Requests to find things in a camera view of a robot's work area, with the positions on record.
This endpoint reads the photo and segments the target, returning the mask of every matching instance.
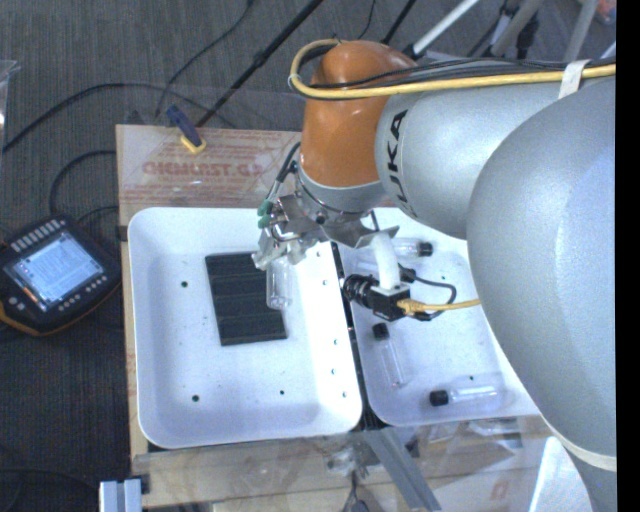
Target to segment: black cable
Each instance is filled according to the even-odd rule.
[[[603,66],[609,63],[613,63],[615,62],[615,57],[612,58],[608,58],[608,59],[598,59],[598,60],[593,60],[590,61],[586,67],[595,67],[595,66]],[[424,65],[420,65],[420,66],[414,66],[411,68],[406,68],[406,69],[394,69],[391,71],[385,71],[384,73],[378,73],[375,75],[371,75],[368,77],[364,77],[358,80],[351,80],[348,82],[339,82],[339,83],[331,83],[331,84],[312,84],[309,87],[312,87],[314,89],[342,89],[342,88],[346,88],[346,87],[357,87],[357,86],[363,86],[368,84],[369,82],[373,82],[373,81],[377,81],[383,78],[389,78],[389,77],[393,77],[393,76],[401,76],[401,75],[406,75],[406,74],[415,74],[415,73],[423,73],[423,72],[429,72],[429,71],[434,71],[434,70],[438,70],[438,69],[448,69],[448,68],[455,68],[456,66],[460,66],[461,64],[485,64],[485,65],[480,65],[480,66],[469,66],[467,68],[459,68],[459,69],[454,69],[452,71],[452,73],[458,73],[460,70],[464,70],[465,72],[468,73],[473,73],[470,76],[488,76],[490,74],[501,74],[501,73],[507,73],[507,70],[509,70],[510,68],[507,67],[508,65],[513,66],[512,72],[518,72],[518,73],[522,73],[522,72],[528,72],[528,71],[540,71],[540,70],[546,70],[546,71],[562,71],[566,68],[567,64],[563,63],[563,62],[545,62],[545,61],[535,61],[535,60],[517,60],[517,59],[509,59],[506,57],[469,57],[469,58],[462,58],[462,59],[456,59],[456,60],[447,60],[447,61],[438,61],[438,62],[431,62],[429,64],[424,64]],[[496,64],[495,69],[491,70],[490,66],[487,66],[486,64]],[[427,81],[430,79],[443,79],[446,77],[446,73],[440,74],[440,75],[435,75],[435,74],[430,74],[428,77],[424,78],[424,77],[418,77],[417,79],[419,80],[423,80],[423,81]],[[399,82],[399,83],[408,83],[409,80],[412,80],[411,77],[408,77],[407,82]],[[390,85],[390,83],[385,82],[384,86]]]
[[[220,43],[221,41],[226,39],[227,36],[229,36],[236,28],[238,28],[238,26],[242,23],[242,21],[245,19],[245,17],[249,13],[249,9],[254,4],[255,4],[255,0],[247,0],[247,6],[245,7],[244,11],[242,12],[240,17],[236,20],[236,22],[233,25],[231,25],[231,27],[229,27],[227,30],[225,30],[220,36],[218,36],[216,39],[214,39],[211,43],[209,43],[207,46],[205,46],[202,50],[200,50],[198,53],[196,53],[193,57],[191,57],[178,71],[176,71],[173,74],[173,76],[167,82],[167,85],[166,85],[165,89],[162,91],[162,95],[160,96],[160,99],[158,100],[158,105],[156,106],[156,111],[155,111],[155,117],[156,118],[160,115],[160,107],[162,106],[162,102],[166,98],[167,93],[169,92],[169,90],[170,90],[171,86],[173,85],[173,83],[196,60],[198,60],[200,57],[202,57],[205,53],[207,53],[209,50],[211,50],[218,43]]]
[[[322,0],[311,0],[298,13],[298,15],[276,36],[276,38],[267,46],[267,48],[256,55],[252,64],[240,75],[240,77],[227,89],[218,101],[211,107],[207,113],[196,123],[197,127],[204,126],[227,101],[240,89],[251,76],[260,69],[269,60],[269,57],[284,43],[288,37],[306,20],[313,11],[322,3]]]
[[[358,481],[357,481],[357,477],[356,477],[356,472],[352,471],[351,472],[351,489],[350,489],[349,494],[347,496],[347,500],[345,501],[345,503],[344,503],[344,505],[342,507],[342,511],[341,512],[349,512],[351,507],[358,500],[357,485],[358,485]]]
[[[367,33],[367,31],[369,30],[369,27],[371,26],[371,18],[373,18],[373,9],[375,6],[376,6],[376,0],[371,0],[371,9],[369,10],[369,19],[367,20],[367,25],[364,27],[362,32],[360,32],[360,35],[356,37],[356,39],[362,39],[364,35]]]
[[[400,14],[396,18],[396,21],[394,21],[393,25],[391,25],[391,28],[389,29],[389,32],[387,32],[387,35],[380,40],[382,44],[389,44],[389,41],[391,41],[391,38],[395,35],[396,31],[398,30],[404,19],[407,17],[407,14],[409,14],[409,11],[415,3],[416,0],[409,0],[405,4],[404,8],[402,9],[402,11],[400,11]]]
[[[0,232],[4,233],[5,235],[10,235],[12,232],[12,229],[9,228],[9,226],[7,226],[6,224],[3,224],[2,222],[0,222]]]
[[[518,59],[524,60],[527,58],[529,48],[531,48],[531,46],[533,45],[533,41],[535,40],[536,32],[538,32],[539,26],[540,22],[538,21],[538,11],[536,11],[518,34],[518,39],[516,40]]]
[[[317,59],[318,57],[322,57],[325,53],[327,53],[332,48],[335,48],[334,44],[329,44],[326,46],[319,46],[318,48],[313,48],[308,53],[302,56],[300,59],[300,69],[302,69],[306,64],[310,61]]]
[[[28,334],[0,322],[0,343],[11,343],[26,339]]]
[[[395,85],[406,85],[413,83],[427,83],[437,80],[452,80],[455,78],[477,78],[479,76],[503,76],[503,75],[519,75],[522,73],[536,73],[538,70],[531,68],[522,68],[517,65],[504,65],[496,66],[494,68],[488,66],[477,67],[464,67],[457,69],[445,69],[439,71],[431,71],[428,74],[426,72],[412,74],[408,77],[400,77],[396,80],[388,80],[383,84],[383,87],[391,87]],[[379,84],[365,85],[358,87],[357,89],[370,89],[372,87],[379,87]]]
[[[50,108],[47,112],[42,114],[40,117],[38,117],[36,120],[31,122],[25,128],[23,128],[17,135],[15,135],[9,142],[7,142],[5,144],[5,146],[3,148],[3,151],[6,153],[10,149],[12,149],[16,144],[18,144],[18,142],[20,142],[25,136],[27,136],[38,125],[42,124],[47,119],[53,117],[55,114],[57,114],[58,112],[64,110],[65,108],[67,108],[68,106],[72,105],[73,103],[75,103],[78,100],[86,98],[87,96],[90,96],[91,94],[93,94],[95,92],[102,91],[104,89],[123,89],[123,88],[135,88],[135,87],[140,87],[140,88],[143,88],[143,89],[152,89],[152,90],[156,90],[156,91],[164,90],[164,88],[161,87],[161,86],[154,85],[154,84],[149,84],[149,83],[145,83],[145,82],[110,82],[110,83],[104,83],[104,84],[99,84],[99,85],[94,85],[94,86],[88,87],[86,89],[83,89],[80,92],[77,92],[77,93],[73,94],[72,96],[69,96],[67,99],[61,101],[60,103],[58,103],[54,107]],[[172,96],[176,96],[177,98],[180,98],[180,99],[184,100],[185,102],[189,103],[190,105],[192,105],[194,107],[197,107],[197,108],[202,109],[202,110],[207,110],[206,106],[204,106],[204,105],[196,102],[195,100],[192,100],[192,99],[190,99],[190,98],[188,98],[188,97],[186,97],[186,96],[184,96],[182,94],[178,94],[178,93],[173,92],[173,91],[169,91],[168,94],[171,94]]]
[[[410,283],[412,283],[413,281],[418,281],[419,283],[422,283],[428,286],[437,286],[439,288],[446,288],[451,292],[446,304],[453,304],[453,301],[456,300],[456,297],[458,295],[458,290],[454,285],[449,283],[442,283],[438,281],[429,281],[428,279],[419,277],[416,274],[415,270],[403,267],[399,263],[398,263],[398,267],[400,267],[400,275],[403,278],[403,280],[406,280]],[[430,320],[433,320],[434,318],[439,317],[445,311],[446,310],[435,311],[434,313],[426,313],[426,312],[414,313],[413,318],[415,318],[416,320],[428,322]]]
[[[52,215],[55,213],[58,213],[58,210],[55,205],[55,193],[58,189],[58,186],[60,185],[60,182],[62,181],[62,178],[64,178],[64,176],[69,171],[71,171],[76,165],[84,162],[88,158],[93,158],[96,156],[104,156],[104,155],[115,156],[115,154],[116,152],[111,149],[99,149],[96,151],[89,151],[87,153],[84,153],[83,155],[80,155],[74,158],[68,164],[66,164],[62,169],[60,169],[56,173],[55,178],[53,179],[53,183],[51,184],[51,188],[49,189],[49,213],[51,213]]]
[[[44,468],[34,468],[34,467],[28,467],[28,466],[17,466],[17,467],[12,467],[12,468],[0,468],[0,474],[12,474],[12,473],[16,473],[19,475],[26,475],[26,474],[39,474],[39,475],[47,475],[47,476],[55,476],[55,477],[60,477],[60,478],[64,478],[65,480],[69,480],[78,484],[83,485],[84,487],[91,489],[92,491],[98,491],[98,486],[95,484],[92,484],[91,482],[88,482],[87,480],[79,477],[79,476],[75,476],[72,475],[70,473],[65,473],[64,471],[58,471],[55,469],[44,469]]]
[[[484,34],[482,34],[480,39],[478,39],[478,42],[474,44],[471,50],[467,52],[467,57],[473,57],[473,55],[482,47],[482,45],[484,45],[487,42],[487,39],[491,37],[491,34],[493,34],[493,32],[498,27],[498,23],[500,23],[500,18],[501,16],[498,16],[498,19],[493,22],[493,24],[489,27],[489,29]]]
[[[100,328],[100,329],[104,329],[105,331],[116,331],[118,333],[122,333],[125,329],[125,325],[124,325],[124,319],[122,318],[122,315],[107,315],[107,316],[117,316],[117,318],[112,318],[113,323],[105,321],[107,319],[103,319],[100,317],[99,312],[100,311],[104,311],[104,307],[100,308],[100,309],[95,309],[91,312],[91,314],[89,314],[86,318],[87,320],[89,320],[90,322],[93,322],[96,327]]]
[[[6,454],[8,456],[8,459],[9,459],[11,464],[15,464],[16,463],[16,457],[15,457],[15,455],[12,453],[12,451],[9,448],[7,448],[6,446],[0,444],[0,452]],[[20,495],[22,494],[22,488],[23,488],[24,482],[23,482],[22,475],[18,474],[17,477],[18,477],[18,482],[17,482],[16,490],[13,493],[13,496],[11,497],[11,501],[9,502],[9,504],[6,507],[4,507],[2,509],[2,512],[10,512],[11,510],[13,510],[13,508],[16,506],[16,503],[20,499]]]
[[[93,210],[88,211],[87,213],[81,215],[80,217],[78,217],[76,219],[76,222],[78,224],[82,224],[85,220],[87,220],[92,215],[95,215],[97,213],[102,213],[102,212],[105,212],[105,211],[117,210],[118,208],[119,208],[119,206],[117,204],[112,204],[112,205],[109,205],[109,206],[100,206],[98,208],[94,208]]]
[[[293,146],[291,146],[289,153],[287,154],[286,158],[284,159],[284,162],[282,163],[282,167],[280,167],[280,170],[278,171],[278,175],[276,176],[276,181],[279,181],[280,183],[284,182],[285,178],[287,177],[289,172],[292,170],[291,160],[293,159],[293,155],[296,154],[296,151],[298,151],[299,147],[300,147],[299,142],[296,142]]]

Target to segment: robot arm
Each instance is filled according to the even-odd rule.
[[[317,241],[371,245],[380,280],[347,280],[345,293],[397,320],[410,297],[390,248],[397,228],[362,219],[391,201],[466,239],[496,339],[594,510],[613,511],[615,64],[585,69],[580,90],[558,99],[562,76],[499,60],[423,69],[362,41],[332,48],[315,87],[293,66],[309,96],[296,191],[273,198],[254,260],[295,264]]]

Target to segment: white plastic tray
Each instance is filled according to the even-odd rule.
[[[295,267],[287,339],[220,345],[204,258],[255,251],[259,234],[252,209],[150,208],[131,220],[138,415],[160,447],[331,435],[360,419],[329,244]]]
[[[448,237],[413,221],[396,208],[376,210],[380,228],[400,226],[396,238],[429,241],[430,257],[401,262],[418,276],[456,286],[456,302],[474,299],[475,290],[465,241]],[[360,251],[340,247],[346,275],[376,275]],[[449,291],[415,282],[411,296],[431,304],[444,303]],[[405,376],[405,384],[392,387],[375,341],[373,325],[383,322],[370,310],[354,304],[353,317],[365,386],[373,411],[394,426],[417,426],[447,421],[538,414],[487,323],[481,307],[448,311],[429,322],[404,318],[388,323],[391,343]],[[482,396],[486,386],[499,390]],[[475,390],[477,399],[434,407],[429,393],[437,389]]]

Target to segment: metal stand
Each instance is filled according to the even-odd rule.
[[[411,510],[442,510],[420,469],[392,428],[367,430],[364,439],[385,467]]]
[[[100,482],[100,512],[142,512],[140,480]]]
[[[615,54],[616,54],[616,41],[614,41],[613,44],[605,50],[605,52],[600,56],[600,58],[608,59],[609,57],[613,57]]]
[[[244,83],[253,76],[253,74],[260,69],[265,62],[273,55],[273,53],[280,48],[280,45],[284,43],[291,34],[306,20],[313,11],[316,10],[322,3],[322,0],[311,0],[298,15],[291,20],[291,22],[280,32],[276,38],[267,46],[267,48],[259,53],[242,75],[227,89],[222,97],[216,101],[215,105],[205,113],[200,120],[196,123],[196,126],[204,126],[215,114],[220,110],[224,104],[240,89]]]
[[[501,10],[502,15],[484,56],[499,57],[505,54],[512,45],[518,44],[518,58],[526,57],[526,50],[533,42],[537,29],[536,15],[544,0],[506,0]],[[455,9],[447,14],[435,27],[429,30],[418,41],[405,48],[404,53],[416,59],[425,54],[427,48],[449,29],[456,21],[466,14],[479,0],[463,0]],[[564,61],[577,59],[584,43],[589,26],[596,12],[598,0],[584,0],[582,9],[575,24]]]

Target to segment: vial cap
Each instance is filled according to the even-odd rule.
[[[449,403],[449,393],[444,389],[437,389],[429,393],[429,402],[434,407],[440,407],[441,405],[447,405]]]
[[[419,256],[431,256],[433,254],[433,244],[430,242],[420,242],[418,246]]]
[[[373,336],[377,340],[386,340],[389,338],[389,328],[384,322],[373,326]]]

